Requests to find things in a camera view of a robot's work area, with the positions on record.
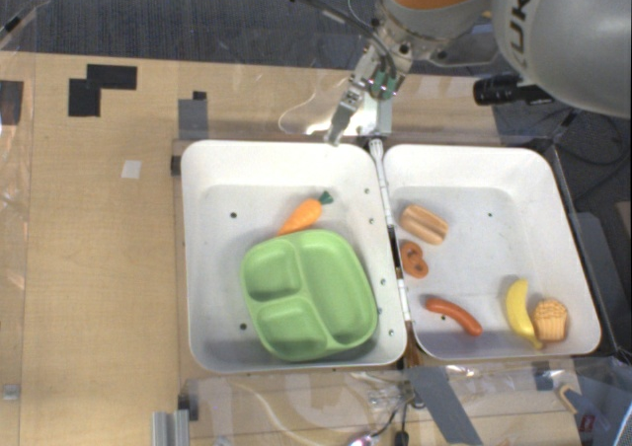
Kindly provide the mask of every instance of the dark gray floor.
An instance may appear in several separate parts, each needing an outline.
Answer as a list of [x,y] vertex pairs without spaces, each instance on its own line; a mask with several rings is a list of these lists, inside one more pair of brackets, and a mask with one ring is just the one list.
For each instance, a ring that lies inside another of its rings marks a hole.
[[[8,20],[25,1],[0,0],[0,20]],[[346,0],[328,1],[346,6]],[[353,1],[365,20],[373,1]],[[38,24],[38,50],[57,53],[351,69],[362,47],[353,32],[286,0],[52,0],[40,11]],[[416,65],[416,71],[437,72],[426,64]],[[549,110],[516,105],[497,109],[496,116],[503,134],[528,137],[546,134],[567,111],[559,105]],[[614,204],[630,200],[629,154],[610,165],[589,161],[611,161],[629,143],[628,121],[582,113],[563,135],[566,151],[560,152],[571,192],[582,197],[577,209],[601,221],[628,302],[630,244]]]

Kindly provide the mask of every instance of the toy food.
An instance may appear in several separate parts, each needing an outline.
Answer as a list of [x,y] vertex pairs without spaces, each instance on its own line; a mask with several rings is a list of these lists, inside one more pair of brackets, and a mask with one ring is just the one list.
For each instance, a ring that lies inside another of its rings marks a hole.
[[334,198],[326,191],[319,198],[303,200],[285,220],[285,223],[276,233],[278,236],[290,234],[298,230],[306,229],[320,218],[323,212],[323,204],[331,204]]
[[417,204],[410,204],[402,211],[399,225],[431,245],[440,245],[447,234],[447,222]]
[[400,248],[402,256],[402,266],[404,270],[413,277],[426,277],[428,275],[428,264],[423,259],[424,252],[415,243],[406,242]]
[[467,311],[452,302],[437,298],[428,299],[426,309],[450,317],[470,335],[477,336],[483,333],[481,324]]
[[529,340],[535,349],[542,349],[542,343],[535,336],[533,323],[526,312],[527,289],[528,281],[526,279],[517,279],[512,283],[505,297],[507,318],[510,327],[516,334]]
[[540,340],[562,340],[566,337],[568,312],[564,304],[555,299],[542,300],[533,311],[535,334]]

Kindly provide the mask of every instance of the toy carrot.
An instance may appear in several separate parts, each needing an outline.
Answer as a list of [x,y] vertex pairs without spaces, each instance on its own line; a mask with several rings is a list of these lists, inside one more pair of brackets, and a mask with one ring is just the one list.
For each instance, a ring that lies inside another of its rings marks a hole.
[[327,191],[323,191],[323,194],[318,199],[308,198],[303,200],[289,215],[289,218],[285,220],[285,223],[283,223],[283,226],[276,234],[282,236],[309,227],[320,217],[320,214],[323,212],[323,204],[331,204],[333,201],[334,198]]

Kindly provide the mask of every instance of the clear plastic sheet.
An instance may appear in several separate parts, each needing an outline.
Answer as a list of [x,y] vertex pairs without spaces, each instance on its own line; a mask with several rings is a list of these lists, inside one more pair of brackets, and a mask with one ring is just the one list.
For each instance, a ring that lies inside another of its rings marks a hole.
[[[614,358],[444,370],[485,445],[626,444],[617,441],[632,409],[632,369]],[[402,425],[410,444],[446,444],[395,370],[209,378],[187,388],[194,445],[390,445]]]
[[46,0],[29,0],[0,17],[0,443],[18,444],[36,17]]

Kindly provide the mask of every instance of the white sticker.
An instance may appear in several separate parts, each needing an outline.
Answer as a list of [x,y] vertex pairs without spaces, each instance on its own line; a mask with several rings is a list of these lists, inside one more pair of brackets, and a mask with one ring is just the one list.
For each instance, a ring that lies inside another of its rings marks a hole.
[[125,160],[120,176],[128,180],[138,180],[140,178],[141,165],[142,162],[140,160]]

